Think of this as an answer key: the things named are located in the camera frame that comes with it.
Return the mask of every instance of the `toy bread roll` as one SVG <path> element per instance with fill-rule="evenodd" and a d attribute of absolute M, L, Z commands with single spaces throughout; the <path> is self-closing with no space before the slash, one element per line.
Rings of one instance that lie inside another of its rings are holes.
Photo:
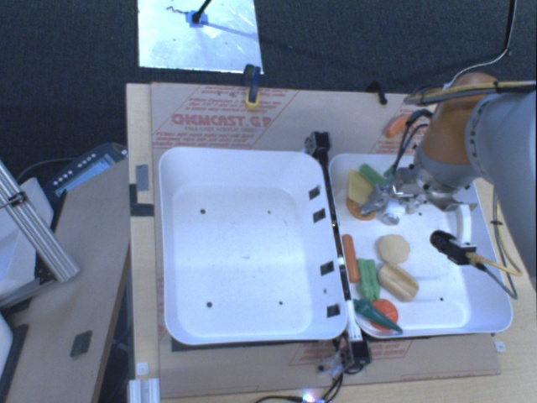
<path fill-rule="evenodd" d="M 411 301 L 420 286 L 416 279 L 396 265 L 386 264 L 378 272 L 378 282 L 401 301 Z"/>

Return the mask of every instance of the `cable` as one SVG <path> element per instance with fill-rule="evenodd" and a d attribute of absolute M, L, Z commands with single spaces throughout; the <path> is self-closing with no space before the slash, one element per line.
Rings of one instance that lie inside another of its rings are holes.
<path fill-rule="evenodd" d="M 428 125 L 428 124 L 420 124 L 418 127 L 416 127 L 414 131 L 412 132 L 412 134 L 409 136 L 409 139 L 407 141 L 406 137 L 409 134 L 410 127 L 412 126 L 412 124 L 414 124 L 421 117 L 426 117 L 426 118 L 431 119 L 432 115 L 433 114 L 429 109 L 419 109 L 409 116 L 409 119 L 407 120 L 405 124 L 406 128 L 404 129 L 403 138 L 401 138 L 401 143 L 399 145 L 399 152 L 397 153 L 397 157 L 395 158 L 394 163 L 388 169 L 388 173 L 391 171 L 391 174 L 395 175 L 395 171 L 399 167 L 399 162 L 403 158 L 404 152 L 409 147 L 410 141 L 412 140 L 412 138 L 414 137 L 414 135 L 417 133 L 417 131 L 420 128 L 426 127 Z"/>
<path fill-rule="evenodd" d="M 104 397 L 99 397 L 99 401 L 105 401 L 106 403 L 113 403 L 114 401 L 117 401 L 117 395 L 120 392 L 123 392 L 123 387 L 126 387 L 128 384 L 128 366 L 125 371 L 125 374 L 122 375 L 122 379 L 117 382 L 116 386 L 112 390 L 112 392 L 108 395 L 107 399 L 104 400 Z"/>
<path fill-rule="evenodd" d="M 470 260 L 472 264 L 475 264 L 475 263 L 488 264 L 488 265 L 491 265 L 492 267 L 496 267 L 497 269 L 504 271 L 505 273 L 509 275 L 522 276 L 522 272 L 520 272 L 519 270 L 508 269 L 504 265 L 495 263 L 494 261 L 491 261 L 490 259 L 486 259 L 485 257 L 479 255 L 477 252 L 467 253 L 467 258 Z"/>
<path fill-rule="evenodd" d="M 482 263 L 475 263 L 475 266 L 480 269 L 481 271 L 485 272 L 487 275 L 489 275 L 491 278 L 494 279 L 494 281 L 500 285 L 502 287 L 502 289 L 508 293 L 514 300 L 518 300 L 519 298 L 519 295 L 517 294 L 516 290 L 513 290 L 511 291 L 507 286 L 505 286 L 505 284 L 500 280 L 498 279 L 498 277 L 493 273 L 491 272 L 487 266 L 485 266 L 485 264 L 482 264 Z"/>
<path fill-rule="evenodd" d="M 503 265 L 507 265 L 507 261 L 505 258 L 507 257 L 509 263 L 517 270 L 520 271 L 520 268 L 513 262 L 513 259 L 508 255 L 505 246 L 503 245 L 502 235 L 499 232 L 499 220 L 498 220 L 498 195 L 496 193 L 496 190 L 493 192 L 493 224 L 494 224 L 494 238 L 496 239 L 496 245 L 498 246 L 498 252 L 500 253 L 500 258 L 502 260 Z M 511 275 L 507 275 L 507 279 L 509 281 L 509 284 L 511 286 L 511 290 L 513 292 L 509 292 L 508 294 L 513 297 L 513 299 L 518 300 L 519 294 L 517 292 L 516 287 L 514 286 L 513 279 L 511 278 Z"/>
<path fill-rule="evenodd" d="M 123 340 L 125 340 L 125 338 L 131 334 L 132 330 L 133 330 L 133 324 L 131 323 L 131 324 L 127 327 L 127 330 L 125 330 L 125 331 L 123 332 L 123 334 L 122 334 L 119 338 L 113 340 L 113 342 L 112 342 L 112 346 L 111 346 L 111 348 L 110 348 L 110 352 L 115 351 L 115 350 L 117 349 L 117 347 L 118 347 L 121 343 L 123 343 Z"/>
<path fill-rule="evenodd" d="M 293 401 L 295 403 L 302 403 L 304 399 L 302 397 L 295 397 L 293 395 L 267 395 L 259 400 L 256 400 L 255 403 L 261 403 L 262 401 L 267 400 L 284 400 L 284 401 Z"/>
<path fill-rule="evenodd" d="M 20 175 L 17 176 L 17 182 L 20 183 L 21 179 L 23 179 L 23 176 L 26 175 L 29 171 L 35 169 L 36 167 L 40 167 L 41 165 L 49 165 L 53 163 L 60 163 L 60 162 L 66 162 L 66 161 L 72 161 L 74 158 L 56 158 L 52 160 L 43 160 L 38 163 L 35 163 L 34 165 L 31 165 L 30 167 L 27 167 L 24 169 Z"/>
<path fill-rule="evenodd" d="M 434 103 L 444 102 L 453 98 L 477 96 L 482 94 L 501 94 L 505 92 L 532 92 L 536 88 L 535 81 L 502 81 L 488 82 L 460 86 L 450 86 L 449 88 L 420 88 L 418 91 L 409 94 L 404 98 L 405 104 L 426 106 Z"/>
<path fill-rule="evenodd" d="M 509 0 L 509 11 L 508 11 L 508 18 L 507 18 L 507 26 L 505 28 L 505 39 L 503 41 L 503 50 L 502 50 L 502 52 L 500 52 L 500 54 L 496 58 L 494 58 L 493 60 L 490 60 L 490 61 L 487 61 L 487 62 L 484 62 L 484 63 L 471 65 L 470 67 L 467 67 L 466 69 L 463 69 L 463 70 L 459 71 L 453 77 L 453 79 L 451 79 L 451 82 L 446 84 L 446 87 L 451 86 L 453 84 L 453 82 L 455 82 L 455 80 L 458 79 L 459 76 L 461 76 L 463 73 L 466 73 L 467 71 L 476 69 L 478 67 L 484 67 L 485 65 L 495 64 L 498 61 L 500 61 L 505 55 L 507 55 L 511 51 L 510 46 L 511 46 L 511 38 L 513 37 L 513 24 L 514 24 L 514 18 L 515 18 L 515 14 L 516 14 L 516 9 L 517 9 L 517 1 L 518 0 Z"/>
<path fill-rule="evenodd" d="M 493 224 L 494 224 L 494 237 L 496 238 L 498 251 L 500 252 L 500 256 L 502 257 L 503 265 L 506 265 L 505 259 L 507 258 L 508 262 L 514 267 L 514 269 L 517 270 L 520 274 L 522 274 L 522 270 L 513 261 L 513 258 L 509 255 L 509 253 L 507 252 L 507 249 L 505 248 L 505 244 L 503 243 L 502 234 L 500 233 L 499 228 L 498 228 L 498 225 L 502 225 L 502 223 L 498 220 L 499 209 L 500 209 L 500 205 L 498 202 L 498 195 L 496 193 L 496 190 L 494 190 L 493 192 Z"/>
<path fill-rule="evenodd" d="M 321 400 L 325 403 L 331 403 L 336 398 L 341 386 L 343 385 L 343 373 L 341 373 L 337 379 L 333 382 L 328 391 L 321 397 Z"/>

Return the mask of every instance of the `black wire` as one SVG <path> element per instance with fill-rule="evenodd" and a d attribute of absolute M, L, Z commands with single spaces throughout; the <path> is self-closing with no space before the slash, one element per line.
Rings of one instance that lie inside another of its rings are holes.
<path fill-rule="evenodd" d="M 500 253 L 500 258 L 502 259 L 502 263 L 505 267 L 507 267 L 507 260 L 505 259 L 504 251 L 503 251 L 503 245 L 500 243 L 500 233 L 498 229 L 498 194 L 496 193 L 496 190 L 493 192 L 493 224 L 494 224 L 494 238 L 496 239 L 496 245 L 498 246 L 498 252 Z M 506 292 L 514 299 L 519 299 L 519 293 L 517 292 L 517 289 L 514 286 L 513 278 L 511 277 L 511 274 L 507 273 L 507 279 L 509 281 L 509 285 L 511 285 L 511 290 L 506 290 Z"/>
<path fill-rule="evenodd" d="M 110 352 L 115 351 L 117 347 L 123 342 L 123 340 L 125 340 L 127 336 L 130 336 L 132 330 L 133 330 L 133 324 L 129 325 L 127 327 L 127 330 L 125 330 L 119 338 L 114 339 Z"/>
<path fill-rule="evenodd" d="M 99 402 L 113 403 L 114 401 L 117 401 L 117 395 L 120 392 L 123 392 L 123 387 L 125 387 L 127 383 L 128 383 L 128 366 L 125 369 L 125 373 L 122 374 L 121 380 L 117 382 L 112 392 L 107 396 L 106 399 L 104 399 L 104 397 L 102 398 L 99 397 Z"/>
<path fill-rule="evenodd" d="M 365 367 L 365 364 L 359 364 L 357 367 L 351 366 L 347 370 L 345 370 L 345 374 L 349 374 L 349 375 L 359 374 L 363 370 L 364 367 Z"/>
<path fill-rule="evenodd" d="M 517 7 L 517 0 L 509 0 L 509 12 L 507 17 L 507 27 L 505 29 L 505 39 L 503 41 L 503 47 L 505 50 L 509 50 L 511 45 L 511 36 L 513 33 L 514 13 Z"/>
<path fill-rule="evenodd" d="M 479 270 L 481 270 L 482 272 L 485 272 L 487 275 L 489 275 L 491 278 L 493 278 L 494 282 L 496 282 L 498 285 L 500 285 L 502 287 L 502 289 L 506 293 L 508 293 L 511 297 L 513 297 L 515 300 L 517 300 L 519 298 L 518 295 L 514 294 L 507 286 L 505 286 L 505 284 L 500 279 L 498 279 L 498 277 L 493 272 L 491 272 L 485 264 L 476 263 L 475 266 Z"/>
<path fill-rule="evenodd" d="M 304 399 L 302 397 L 295 397 L 293 395 L 266 395 L 265 397 L 262 397 L 259 400 L 256 400 L 255 403 L 261 403 L 262 401 L 267 400 L 285 400 L 285 401 L 293 401 L 295 403 L 302 403 Z"/>
<path fill-rule="evenodd" d="M 392 175 L 395 175 L 395 171 L 397 170 L 397 168 L 399 167 L 399 162 L 401 161 L 401 159 L 403 158 L 403 155 L 404 155 L 404 151 L 409 147 L 409 143 L 406 142 L 406 137 L 407 135 L 409 134 L 409 131 L 410 131 L 410 127 L 421 117 L 426 117 L 428 119 L 431 119 L 433 116 L 432 112 L 429 110 L 429 109 L 419 109 L 415 112 L 413 112 L 410 116 L 409 116 L 409 119 L 407 120 L 406 122 L 406 128 L 404 129 L 404 133 L 403 133 L 403 138 L 401 139 L 401 143 L 399 145 L 399 152 L 397 153 L 397 158 L 395 159 L 395 162 L 392 164 L 392 167 L 391 167 L 391 170 L 392 170 Z M 420 126 L 418 126 L 417 129 L 414 130 L 414 132 L 412 132 L 412 134 L 410 135 L 410 138 L 409 138 L 409 141 L 412 140 L 412 138 L 414 137 L 414 135 L 416 134 L 417 130 L 419 128 L 422 128 L 424 125 L 427 125 L 427 124 L 421 124 Z"/>
<path fill-rule="evenodd" d="M 408 140 L 406 141 L 406 143 L 404 144 L 404 147 L 403 147 L 403 154 L 406 152 L 406 150 L 409 148 L 410 146 L 410 143 L 412 142 L 412 138 L 415 136 L 415 134 L 420 130 L 422 129 L 423 127 L 429 127 L 429 124 L 420 124 L 418 125 L 416 128 L 414 128 L 414 130 L 412 131 L 412 133 L 410 134 Z"/>
<path fill-rule="evenodd" d="M 339 393 L 339 390 L 341 389 L 341 385 L 343 384 L 343 374 L 340 374 L 337 379 L 334 381 L 330 389 L 321 397 L 321 399 L 325 403 L 330 403 L 334 401 L 337 394 Z"/>
<path fill-rule="evenodd" d="M 72 161 L 72 160 L 74 160 L 74 158 L 56 158 L 56 159 L 52 159 L 52 160 L 40 161 L 39 163 L 35 163 L 34 165 L 31 165 L 31 166 L 27 167 L 26 169 L 24 169 L 17 176 L 17 182 L 20 183 L 20 181 L 23 178 L 23 176 L 26 175 L 29 171 L 35 169 L 36 167 L 40 167 L 41 165 L 50 165 L 50 164 L 53 164 L 53 163 L 61 163 L 61 162 Z"/>

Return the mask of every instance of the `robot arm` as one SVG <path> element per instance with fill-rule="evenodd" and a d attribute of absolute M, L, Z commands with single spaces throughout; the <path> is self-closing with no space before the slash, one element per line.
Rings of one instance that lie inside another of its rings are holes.
<path fill-rule="evenodd" d="M 471 73 L 461 76 L 455 87 L 492 82 L 491 76 Z M 416 150 L 414 165 L 398 169 L 385 192 L 405 199 L 407 212 L 425 201 L 452 211 L 458 207 L 453 195 L 461 188 L 477 177 L 491 182 L 535 288 L 534 83 L 529 83 L 533 91 L 527 89 L 442 102 Z M 377 200 L 364 205 L 365 213 L 376 208 L 370 206 Z"/>

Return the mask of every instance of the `orange toy vegetable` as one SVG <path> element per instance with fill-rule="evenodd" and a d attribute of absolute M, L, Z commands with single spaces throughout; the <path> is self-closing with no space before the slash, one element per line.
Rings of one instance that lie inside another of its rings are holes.
<path fill-rule="evenodd" d="M 397 320 L 399 319 L 399 313 L 397 312 L 397 307 L 394 306 L 394 304 L 386 299 L 378 299 L 373 301 L 373 306 L 375 309 L 377 309 L 380 313 L 383 313 L 388 319 L 391 321 L 397 323 Z M 378 330 L 384 330 L 388 331 L 389 328 L 383 327 L 376 322 L 371 321 L 371 325 Z"/>
<path fill-rule="evenodd" d="M 350 234 L 343 234 L 341 240 L 343 242 L 343 253 L 345 254 L 349 282 L 358 282 L 360 280 L 360 271 L 358 270 L 358 263 L 356 261 L 356 253 L 354 251 L 354 242 L 352 241 L 352 236 Z"/>
<path fill-rule="evenodd" d="M 410 113 L 401 115 L 388 124 L 388 127 L 384 130 L 384 136 L 388 139 L 393 138 L 397 133 L 404 127 L 406 122 L 409 120 Z"/>

